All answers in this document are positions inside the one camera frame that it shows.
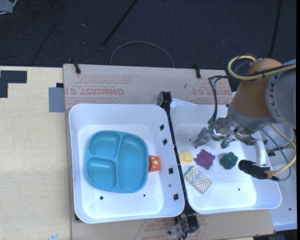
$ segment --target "white tray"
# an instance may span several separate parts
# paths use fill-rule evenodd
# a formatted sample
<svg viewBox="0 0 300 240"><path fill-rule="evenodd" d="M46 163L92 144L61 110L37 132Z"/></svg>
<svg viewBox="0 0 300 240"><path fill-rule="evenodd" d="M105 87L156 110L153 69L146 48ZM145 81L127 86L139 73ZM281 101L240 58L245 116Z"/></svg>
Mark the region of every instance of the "white tray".
<svg viewBox="0 0 300 240"><path fill-rule="evenodd" d="M213 105L177 105L171 110L171 120L175 135L177 150L187 150L194 157L205 149L215 155L212 166L209 169L197 165L195 161L185 165L181 164L185 173L191 166L196 166L208 178L212 184L200 194L188 182L185 182L186 193L190 206L200 214L214 214L244 210L273 209L281 203L281 193L278 183L269 179L257 179L239 170L240 160L256 162L257 155L254 146L247 146L240 141L233 141L229 147L221 148L220 141L210 140L208 143L195 148L193 141L203 127L208 127L208 120L214 112ZM226 106L218 106L218 117L225 118ZM261 140L258 133L255 138ZM224 169L220 164L222 156L233 152L238 157L238 162L232 169ZM264 145L261 152L266 154ZM266 164L270 165L268 156Z"/></svg>
<svg viewBox="0 0 300 240"><path fill-rule="evenodd" d="M80 220L93 224L175 217L183 211L185 199L168 117L161 107L153 104L78 104L69 112L69 126L74 209ZM146 142L149 155L160 157L161 169L150 172L139 191L110 192L97 189L88 181L85 174L88 141L94 133L104 130L137 135Z"/></svg>

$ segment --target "patterned sponge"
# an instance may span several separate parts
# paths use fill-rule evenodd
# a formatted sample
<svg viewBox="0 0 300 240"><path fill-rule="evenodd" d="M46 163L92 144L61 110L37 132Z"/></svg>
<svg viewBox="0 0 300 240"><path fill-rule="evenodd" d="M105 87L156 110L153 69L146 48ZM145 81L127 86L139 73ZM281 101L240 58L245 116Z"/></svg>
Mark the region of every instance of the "patterned sponge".
<svg viewBox="0 0 300 240"><path fill-rule="evenodd" d="M212 183L197 167L190 167L184 174L184 179L190 183L200 194L203 194Z"/></svg>

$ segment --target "cardboard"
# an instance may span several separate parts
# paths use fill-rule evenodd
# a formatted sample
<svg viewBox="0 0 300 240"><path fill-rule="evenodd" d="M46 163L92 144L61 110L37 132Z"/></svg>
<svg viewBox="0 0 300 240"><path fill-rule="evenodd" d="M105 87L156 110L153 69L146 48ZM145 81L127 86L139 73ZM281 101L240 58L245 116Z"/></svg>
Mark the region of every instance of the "cardboard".
<svg viewBox="0 0 300 240"><path fill-rule="evenodd" d="M167 229L174 218L138 219L87 224L76 219L73 201L72 155L68 115L80 103L154 104L160 92L171 92L174 99L201 105L213 105L214 95L208 78L225 75L223 70L201 69L196 78L194 69L154 68L107 65L63 65L65 114L69 165L71 231L73 240L167 240ZM219 105L232 100L229 82L217 83ZM268 210L197 214L199 229L187 240L217 240L274 234Z"/></svg>

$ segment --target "blue divided plate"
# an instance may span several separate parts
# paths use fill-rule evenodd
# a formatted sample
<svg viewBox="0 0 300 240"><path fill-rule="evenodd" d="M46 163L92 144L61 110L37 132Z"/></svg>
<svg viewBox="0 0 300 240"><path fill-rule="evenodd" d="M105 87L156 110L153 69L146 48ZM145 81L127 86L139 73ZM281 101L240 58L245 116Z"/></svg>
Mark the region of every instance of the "blue divided plate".
<svg viewBox="0 0 300 240"><path fill-rule="evenodd" d="M146 184L148 166L148 147L139 136L104 130L98 131L89 140L85 175L98 189L137 192Z"/></svg>

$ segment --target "green object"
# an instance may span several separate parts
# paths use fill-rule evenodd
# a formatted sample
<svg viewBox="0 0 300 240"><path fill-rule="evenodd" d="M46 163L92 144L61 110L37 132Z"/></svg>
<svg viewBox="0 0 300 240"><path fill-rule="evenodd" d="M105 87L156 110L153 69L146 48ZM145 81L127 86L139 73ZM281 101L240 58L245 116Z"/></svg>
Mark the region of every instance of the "green object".
<svg viewBox="0 0 300 240"><path fill-rule="evenodd" d="M234 153L229 152L221 158L220 163L225 169L230 170L236 165L237 161L238 157Z"/></svg>

